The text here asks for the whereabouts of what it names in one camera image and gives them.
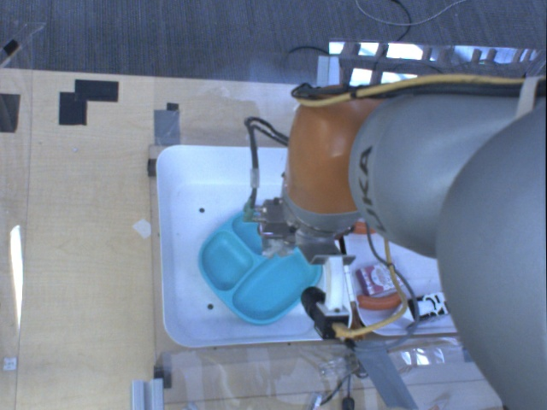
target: blue divided plate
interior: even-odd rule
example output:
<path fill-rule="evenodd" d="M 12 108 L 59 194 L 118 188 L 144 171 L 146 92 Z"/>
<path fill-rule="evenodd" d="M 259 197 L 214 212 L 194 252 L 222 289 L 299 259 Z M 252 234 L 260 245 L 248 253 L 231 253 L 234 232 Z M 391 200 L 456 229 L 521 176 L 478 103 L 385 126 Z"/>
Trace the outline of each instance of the blue divided plate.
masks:
<path fill-rule="evenodd" d="M 262 256 L 258 224 L 243 214 L 217 229 L 199 251 L 199 270 L 209 287 L 240 318 L 256 325 L 281 319 L 316 285 L 321 266 L 312 266 L 299 249 L 289 256 Z"/>

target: wooden table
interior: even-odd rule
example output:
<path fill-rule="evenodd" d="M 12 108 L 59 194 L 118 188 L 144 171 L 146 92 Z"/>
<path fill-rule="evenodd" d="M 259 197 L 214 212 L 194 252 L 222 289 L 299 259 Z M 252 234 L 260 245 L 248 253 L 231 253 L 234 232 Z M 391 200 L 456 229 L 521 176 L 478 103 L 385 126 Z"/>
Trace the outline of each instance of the wooden table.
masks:
<path fill-rule="evenodd" d="M 59 93 L 73 92 L 76 79 L 119 82 L 118 102 L 88 102 L 87 126 L 60 126 Z M 242 122 L 249 115 L 289 131 L 291 88 L 1 71 L 0 93 L 21 94 L 21 110 L 17 132 L 0 133 L 0 356 L 18 357 L 16 370 L 0 372 L 0 408 L 129 408 L 132 380 L 150 380 L 156 361 L 151 239 L 132 228 L 150 221 L 154 110 L 178 103 L 183 144 L 246 145 Z M 9 233 L 17 225 L 25 267 L 21 332 L 9 264 Z M 457 379 L 430 371 L 410 391 L 420 402 L 448 390 L 454 408 L 497 408 L 498 398 L 473 369 Z M 371 384 L 363 384 L 357 407 L 383 408 Z M 282 405 L 244 396 L 196 404 L 302 408 L 308 395 L 286 396 Z"/>

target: wire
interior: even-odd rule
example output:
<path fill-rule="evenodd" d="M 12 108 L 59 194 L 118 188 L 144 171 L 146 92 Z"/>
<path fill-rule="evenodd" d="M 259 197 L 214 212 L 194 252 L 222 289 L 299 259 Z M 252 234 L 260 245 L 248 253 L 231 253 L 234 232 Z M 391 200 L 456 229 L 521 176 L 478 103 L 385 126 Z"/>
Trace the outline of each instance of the wire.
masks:
<path fill-rule="evenodd" d="M 395 285 L 395 289 L 397 290 L 397 293 L 401 297 L 401 305 L 402 305 L 401 309 L 387 319 L 381 320 L 380 322 L 377 322 L 369 326 L 363 326 L 362 328 L 359 328 L 357 330 L 351 330 L 346 325 L 341 323 L 334 323 L 332 324 L 332 329 L 334 330 L 336 337 L 351 338 L 351 339 L 364 337 L 373 331 L 379 330 L 380 328 L 383 328 L 384 326 L 395 322 L 406 313 L 406 311 L 409 308 L 409 303 L 408 303 L 406 295 L 404 295 L 403 290 L 401 289 L 401 286 L 399 285 L 399 282 L 397 281 L 395 266 L 393 265 L 393 263 L 390 263 L 388 268 L 391 275 L 391 281 L 393 285 Z"/>
<path fill-rule="evenodd" d="M 345 248 L 344 236 L 340 236 L 340 238 L 338 239 L 338 245 L 340 246 L 340 252 L 342 253 L 342 255 L 347 255 L 348 252 Z"/>
<path fill-rule="evenodd" d="M 417 91 L 422 94 L 451 91 L 453 93 L 484 95 L 484 91 L 488 91 L 487 89 L 490 88 L 489 92 L 492 92 L 492 95 L 495 95 L 496 90 L 499 90 L 498 95 L 507 96 L 508 91 L 510 91 L 510 94 L 514 93 L 514 96 L 517 97 L 520 94 L 520 87 L 523 82 L 524 79 L 478 76 L 475 74 L 428 74 L 390 84 L 370 85 L 356 87 L 355 89 L 348 87 L 346 92 L 331 97 L 317 97 L 321 96 L 321 89 L 317 90 L 310 85 L 302 84 L 292 91 L 292 96 L 303 106 L 316 108 L 359 98 L 393 97 L 400 95 L 401 92 L 415 94 Z M 543 86 L 540 84 L 538 87 L 540 92 L 545 90 L 545 78 L 542 79 L 541 83 Z"/>
<path fill-rule="evenodd" d="M 370 15 L 367 11 L 365 11 L 361 5 L 359 4 L 359 0 L 355 0 L 356 1 L 356 6 L 357 8 L 364 14 L 366 15 L 368 18 L 371 18 L 372 20 L 374 21 L 377 21 L 378 23 L 383 23 L 383 24 L 387 24 L 389 26 L 418 26 L 420 24 L 424 24 L 424 23 L 427 23 L 428 21 L 431 21 L 431 20 L 434 20 L 435 18 L 437 18 L 438 16 L 440 16 L 441 14 L 443 14 L 444 12 L 446 12 L 447 10 L 451 9 L 451 8 L 454 8 L 456 5 L 458 4 L 462 4 L 462 3 L 465 3 L 465 2 L 468 2 L 469 0 L 457 0 L 451 4 L 449 4 L 446 8 L 438 11 L 436 14 L 433 14 L 431 16 L 428 16 L 427 18 L 425 18 L 424 20 L 420 20 L 420 21 L 415 21 L 415 22 L 409 22 L 409 23 L 396 23 L 394 21 L 389 21 L 389 20 L 383 20 L 381 18 L 377 18 L 373 15 Z"/>
<path fill-rule="evenodd" d="M 399 36 L 399 38 L 397 38 L 395 41 L 396 42 L 399 42 L 401 41 L 404 37 L 407 36 L 407 33 L 409 33 L 409 30 L 412 26 L 412 16 L 410 16 L 410 12 L 409 10 L 407 9 L 407 7 L 403 4 L 403 2 L 401 2 L 400 0 L 391 0 L 392 2 L 394 2 L 395 4 L 399 5 L 399 7 L 404 11 L 404 13 L 407 15 L 407 18 L 409 19 L 409 23 L 407 25 L 407 28 L 404 30 L 404 32 Z"/>
<path fill-rule="evenodd" d="M 245 127 L 249 133 L 249 146 L 250 146 L 250 157 L 251 157 L 251 166 L 253 172 L 258 172 L 258 147 L 256 145 L 256 136 L 255 131 L 259 131 L 270 137 L 272 140 L 276 141 L 279 144 L 284 146 L 288 145 L 289 138 L 277 131 L 268 121 L 260 119 L 258 117 L 248 117 L 245 119 Z M 255 184 L 252 181 L 251 192 L 247 203 L 244 206 L 245 219 L 250 219 L 252 212 L 254 211 L 256 205 L 256 196 L 258 194 L 258 184 Z"/>
<path fill-rule="evenodd" d="M 316 45 L 299 45 L 298 47 L 294 47 L 290 49 L 287 52 L 287 55 L 290 55 L 291 53 L 294 53 L 295 51 L 299 51 L 299 50 L 316 50 L 321 52 L 324 55 L 330 55 L 330 53 L 327 50 L 322 49 L 321 47 L 317 47 Z"/>
<path fill-rule="evenodd" d="M 376 251 L 376 248 L 374 247 L 373 239 L 372 239 L 372 236 L 371 236 L 371 229 L 368 226 L 368 223 L 364 222 L 364 225 L 365 225 L 365 228 L 367 230 L 368 247 L 370 248 L 371 252 L 373 253 L 374 258 L 376 258 L 376 260 L 378 260 L 384 266 L 388 267 L 389 263 L 386 260 L 384 260 L 381 256 L 379 256 L 378 252 Z M 409 292 L 410 299 L 412 300 L 413 304 L 417 308 L 416 309 L 416 312 L 417 312 L 416 317 L 419 318 L 420 317 L 420 305 L 418 304 L 418 301 L 416 299 L 416 294 L 414 293 L 414 290 L 412 289 L 412 286 L 410 285 L 409 281 L 398 270 L 396 270 L 396 274 L 399 277 L 399 279 L 401 280 L 401 282 L 404 284 L 404 286 L 406 287 L 407 291 Z M 399 345 L 403 344 L 404 342 L 406 342 L 409 338 L 411 338 L 415 334 L 415 331 L 416 331 L 416 328 L 418 328 L 419 322 L 420 322 L 419 320 L 415 320 L 412 323 L 412 325 L 409 328 L 407 328 L 407 333 L 404 336 L 398 338 L 393 343 L 384 344 L 384 348 L 385 349 L 392 349 L 392 348 L 395 348 L 396 346 L 399 346 Z"/>
<path fill-rule="evenodd" d="M 338 385 L 334 388 L 334 390 L 323 400 L 321 401 L 321 404 L 320 406 L 324 406 L 325 404 L 327 404 L 328 402 L 331 401 L 331 399 L 336 396 L 336 394 L 340 391 L 340 389 L 342 389 L 342 386 L 344 385 L 344 383 L 346 382 L 346 380 L 349 380 L 349 378 L 351 378 L 351 375 L 353 375 L 353 372 L 352 373 L 349 373 L 348 375 L 346 375 L 345 377 L 343 377 L 340 382 L 338 383 Z"/>
<path fill-rule="evenodd" d="M 351 375 L 348 377 L 348 394 L 346 396 L 351 396 Z"/>
<path fill-rule="evenodd" d="M 410 286 L 409 281 L 395 268 L 395 266 L 393 265 L 393 263 L 391 261 L 391 251 L 390 251 L 389 242 L 387 240 L 384 240 L 386 259 L 383 259 L 381 256 L 379 256 L 378 252 L 376 251 L 376 248 L 373 245 L 372 237 L 370 235 L 370 230 L 368 229 L 368 225 L 367 225 L 366 222 L 365 222 L 365 226 L 367 227 L 368 245 L 369 245 L 374 257 L 380 263 L 382 263 L 384 266 L 386 266 L 390 270 L 391 280 L 392 280 L 393 284 L 395 285 L 397 293 L 401 296 L 401 303 L 403 304 L 403 307 L 402 307 L 401 310 L 399 310 L 399 312 L 393 314 L 390 318 L 382 320 L 382 321 L 380 321 L 376 324 L 370 325 L 370 326 L 365 326 L 365 327 L 363 327 L 359 330 L 350 330 L 345 325 L 333 324 L 332 328 L 335 330 L 337 337 L 353 338 L 353 339 L 355 339 L 356 337 L 363 337 L 363 336 L 367 335 L 368 333 L 370 333 L 372 331 L 376 331 L 379 328 L 382 328 L 386 325 L 389 325 L 390 323 L 392 323 L 395 320 L 399 319 L 405 313 L 406 309 L 408 308 L 408 300 L 407 300 L 407 297 L 404 295 L 404 293 L 401 291 L 401 287 L 400 287 L 400 285 L 397 281 L 397 277 L 399 277 L 399 279 L 401 280 L 403 285 L 409 291 L 410 298 L 411 298 L 412 302 L 414 303 L 414 305 L 417 307 L 416 317 L 417 318 L 420 317 L 420 306 L 418 305 L 418 302 L 416 300 L 416 295 L 415 295 L 414 291 L 412 290 L 412 287 Z M 410 337 L 412 337 L 414 335 L 414 333 L 416 331 L 416 328 L 418 327 L 418 323 L 419 323 L 419 320 L 416 319 L 412 323 L 412 325 L 407 329 L 406 334 L 404 336 L 398 338 L 395 342 L 393 342 L 393 343 L 380 343 L 379 345 L 375 344 L 375 343 L 371 343 L 370 348 L 371 349 L 383 348 L 385 350 L 395 348 L 396 346 L 406 342 L 406 340 L 408 340 Z M 356 347 L 355 350 L 359 351 L 359 350 L 366 350 L 366 349 L 364 349 L 363 347 Z"/>

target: yellow cable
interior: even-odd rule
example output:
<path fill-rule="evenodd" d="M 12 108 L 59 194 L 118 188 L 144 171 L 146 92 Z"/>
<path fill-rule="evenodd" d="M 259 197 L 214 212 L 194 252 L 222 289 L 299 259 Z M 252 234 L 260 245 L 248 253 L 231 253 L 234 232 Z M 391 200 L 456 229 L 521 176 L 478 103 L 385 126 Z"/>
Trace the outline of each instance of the yellow cable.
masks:
<path fill-rule="evenodd" d="M 357 339 L 360 337 L 364 337 L 367 334 L 379 330 L 380 328 L 383 328 L 386 325 L 389 325 L 393 322 L 395 322 L 397 319 L 401 318 L 403 316 L 407 309 L 409 308 L 409 302 L 407 301 L 407 296 L 404 295 L 403 289 L 401 289 L 401 286 L 399 285 L 399 282 L 397 280 L 397 275 L 395 274 L 395 266 L 393 265 L 393 262 L 391 261 L 391 251 L 390 251 L 390 244 L 387 240 L 384 239 L 384 247 L 385 247 L 385 257 L 386 261 L 388 263 L 388 267 L 390 269 L 390 275 L 391 275 L 391 281 L 393 282 L 393 285 L 395 285 L 395 289 L 397 290 L 397 293 L 401 297 L 401 309 L 393 314 L 388 319 L 382 320 L 381 322 L 377 322 L 370 326 L 363 326 L 362 328 L 359 328 L 357 330 L 351 330 L 346 325 L 343 324 L 332 324 L 332 329 L 335 332 L 335 335 L 337 338 L 351 338 L 351 339 Z"/>
<path fill-rule="evenodd" d="M 303 106 L 318 108 L 333 105 L 335 103 L 348 102 L 356 98 L 365 98 L 386 94 L 387 92 L 414 88 L 424 85 L 442 85 L 442 84 L 469 84 L 469 85 L 522 85 L 524 79 L 500 78 L 495 76 L 477 76 L 475 74 L 429 74 L 419 78 L 405 79 L 391 84 L 371 85 L 360 88 L 352 93 L 339 94 L 324 99 L 302 99 L 297 98 L 298 103 Z"/>

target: gray carpet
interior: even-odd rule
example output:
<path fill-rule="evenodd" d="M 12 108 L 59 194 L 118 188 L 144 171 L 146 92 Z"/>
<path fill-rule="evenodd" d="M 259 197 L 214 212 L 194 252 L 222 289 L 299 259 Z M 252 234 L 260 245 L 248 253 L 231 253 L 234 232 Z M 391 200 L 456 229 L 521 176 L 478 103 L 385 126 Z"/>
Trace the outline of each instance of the gray carpet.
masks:
<path fill-rule="evenodd" d="M 405 22 L 389 0 L 371 13 Z M 455 0 L 401 0 L 413 19 Z M 410 28 L 404 41 L 545 47 L 547 0 L 473 0 Z M 404 28 L 362 15 L 354 0 L 0 0 L 0 39 L 43 21 L 35 68 L 205 79 L 314 81 L 318 52 L 335 38 L 393 40 Z"/>

